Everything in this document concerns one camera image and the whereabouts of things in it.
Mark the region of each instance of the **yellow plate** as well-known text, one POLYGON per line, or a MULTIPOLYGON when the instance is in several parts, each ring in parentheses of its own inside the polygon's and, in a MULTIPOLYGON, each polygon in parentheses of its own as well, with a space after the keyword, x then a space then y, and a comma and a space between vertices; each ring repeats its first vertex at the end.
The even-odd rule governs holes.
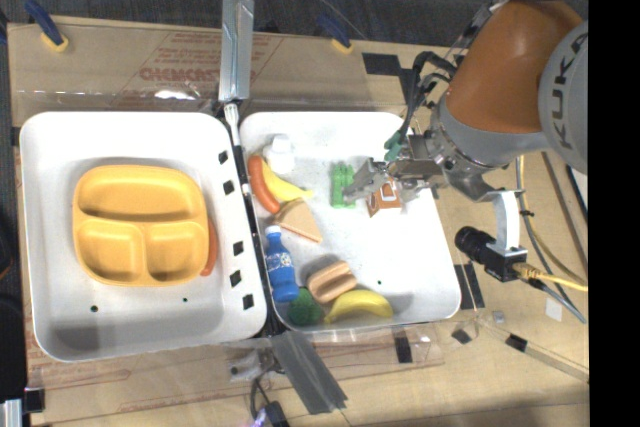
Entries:
POLYGON ((102 283, 184 283, 203 271, 208 259, 202 191, 175 169, 93 168, 73 196, 73 240, 82 268, 102 283))

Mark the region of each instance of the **yellow banana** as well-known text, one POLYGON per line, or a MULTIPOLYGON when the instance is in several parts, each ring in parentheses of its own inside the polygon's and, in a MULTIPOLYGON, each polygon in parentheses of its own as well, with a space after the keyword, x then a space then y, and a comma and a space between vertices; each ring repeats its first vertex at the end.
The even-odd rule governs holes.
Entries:
POLYGON ((280 178, 271 170, 269 164, 264 160, 262 161, 262 175, 267 189, 280 201, 293 201, 294 199, 310 198, 313 196, 313 191, 305 191, 280 178))
POLYGON ((371 290, 350 290, 345 292, 333 303, 331 311, 326 315, 326 323, 356 310, 364 310, 380 317, 393 316, 393 309, 383 296, 371 290))

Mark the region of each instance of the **wooden surface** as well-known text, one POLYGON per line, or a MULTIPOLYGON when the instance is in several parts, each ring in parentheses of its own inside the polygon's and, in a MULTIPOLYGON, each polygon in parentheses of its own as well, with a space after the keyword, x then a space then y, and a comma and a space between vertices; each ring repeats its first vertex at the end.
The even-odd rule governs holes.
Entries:
MULTIPOLYGON (((72 25, 87 22, 65 20, 64 23, 69 23, 67 30, 73 35, 72 25)), ((94 35, 100 34, 97 28, 100 24, 95 21, 91 24, 95 29, 94 35)), ((110 30, 117 25, 106 23, 110 30)), ((131 29, 129 25, 121 27, 123 30, 131 29)), ((29 58, 32 61, 19 57, 16 49, 20 47, 26 29, 15 29, 15 32, 10 32, 14 44, 9 47, 14 49, 14 102, 20 103, 17 112, 32 113, 32 108, 39 108, 37 105, 34 107, 33 95, 28 92, 30 84, 35 84, 39 75, 37 56, 33 57, 32 52, 29 58)), ((144 27, 136 27, 136 30, 142 29, 144 27)), ((361 54, 363 51, 395 54, 403 66, 409 67, 413 57, 425 49, 355 42, 354 53, 344 56, 326 40, 318 38, 265 35, 264 41, 264 48, 271 49, 272 54, 260 56, 263 58, 260 61, 262 68, 252 84, 252 91, 256 91, 256 98, 262 101, 253 102, 252 110, 275 109, 278 105, 295 108, 301 105, 299 100, 304 96, 300 91, 306 91, 307 96, 315 98, 318 88, 322 87, 321 92, 331 98, 324 105, 318 101, 324 108, 336 108, 342 101, 346 108, 401 113, 402 96, 397 79, 367 76, 361 54), (344 100, 344 95, 349 96, 344 84, 349 84, 353 90, 356 101, 351 105, 344 100)), ((73 70, 60 66, 56 73, 60 79, 65 74, 71 75, 73 70)), ((420 116, 428 117, 428 113, 420 113, 420 116)), ((17 125, 22 121, 14 119, 17 125)), ((569 268, 586 275, 586 225, 572 217, 575 212, 571 206, 573 191, 567 190, 566 184, 557 179, 553 166, 543 155, 527 155, 525 162, 526 194, 530 209, 536 214, 538 232, 569 268)), ((488 175, 487 181, 495 187, 515 187, 515 169, 510 166, 506 170, 494 171, 488 175)), ((453 263, 465 264, 468 259, 453 244, 455 233, 470 225, 494 234, 496 226, 492 207, 473 204, 452 189, 440 191, 437 205, 453 263)), ((528 261, 540 267, 524 227, 520 240, 530 250, 528 261)), ((416 258, 419 258, 421 249, 416 248, 416 258)), ((546 294, 519 281, 499 283, 480 267, 475 269, 485 307, 460 311, 452 319, 429 325, 433 352, 431 358, 426 357, 422 364, 403 366, 391 363, 388 352, 385 352, 385 347, 389 347, 384 344, 379 349, 386 356, 376 360, 376 364, 364 361, 357 365, 355 356, 351 366, 342 360, 334 375, 348 396, 347 407, 331 414, 307 414, 286 377, 276 374, 265 381, 269 398, 280 401, 293 426, 588 425, 588 325, 580 323, 566 309, 560 309, 560 320, 552 318, 546 313, 553 306, 546 294), (495 321, 496 312, 504 317, 504 322, 495 321), (452 336, 460 329, 470 336, 471 341, 461 344, 452 336), (528 341, 527 352, 519 352, 505 343, 512 334, 528 341)), ((587 294, 565 290, 576 307, 588 317, 587 294)), ((31 379, 37 384, 38 375, 42 377, 43 373, 46 374, 47 365, 54 363, 46 358, 38 359, 42 355, 38 356, 37 346, 33 349, 31 379)), ((121 366, 114 364, 112 371, 120 374, 117 374, 118 379, 111 380, 98 378, 108 374, 110 362, 97 371, 85 368, 84 374, 78 371, 77 366, 58 367, 58 370, 71 375, 78 371, 79 377, 46 387, 46 410, 32 415, 32 421, 34 425, 68 427, 250 425, 248 383, 230 385, 225 357, 220 348, 149 355, 128 363, 120 362, 121 366), (138 401, 136 393, 141 394, 138 401), (131 407, 114 409, 114 403, 122 406, 127 399, 131 407)))

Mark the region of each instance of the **blue plastic bottle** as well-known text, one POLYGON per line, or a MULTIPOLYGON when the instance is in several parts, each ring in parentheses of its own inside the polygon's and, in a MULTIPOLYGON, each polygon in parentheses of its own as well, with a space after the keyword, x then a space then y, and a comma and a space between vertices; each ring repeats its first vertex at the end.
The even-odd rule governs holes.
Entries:
POLYGON ((280 226, 269 226, 265 230, 267 247, 267 272, 273 289, 273 300, 277 303, 293 301, 300 292, 296 284, 296 273, 291 262, 291 254, 280 240, 280 226))

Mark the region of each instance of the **white tray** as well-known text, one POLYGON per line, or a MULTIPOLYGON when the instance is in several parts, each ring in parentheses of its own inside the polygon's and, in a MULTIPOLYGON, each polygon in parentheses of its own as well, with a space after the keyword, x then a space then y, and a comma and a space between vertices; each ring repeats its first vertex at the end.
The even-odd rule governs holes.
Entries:
POLYGON ((193 113, 47 112, 24 124, 20 150, 34 330, 51 357, 79 361, 217 344, 262 328, 262 282, 231 144, 218 120, 193 113), (73 247, 73 191, 82 174, 107 163, 164 165, 196 181, 219 238, 210 276, 141 288, 105 285, 85 273, 73 247), (241 281, 232 286, 238 271, 241 281))
MULTIPOLYGON (((304 285, 311 272, 327 263, 346 260, 359 286, 380 292, 395 312, 390 319, 366 315, 300 328, 290 325, 286 306, 278 305, 281 320, 291 329, 317 332, 430 322, 458 310, 460 285, 430 190, 395 215, 381 212, 370 218, 364 199, 354 209, 330 205, 332 166, 342 162, 357 171, 368 157, 382 160, 384 142, 401 124, 399 117, 381 112, 257 113, 242 122, 240 138, 247 157, 261 153, 274 135, 287 134, 296 164, 282 177, 314 191, 306 201, 324 235, 322 243, 283 230, 298 284, 304 285)), ((264 228, 272 216, 254 203, 266 244, 264 228)))

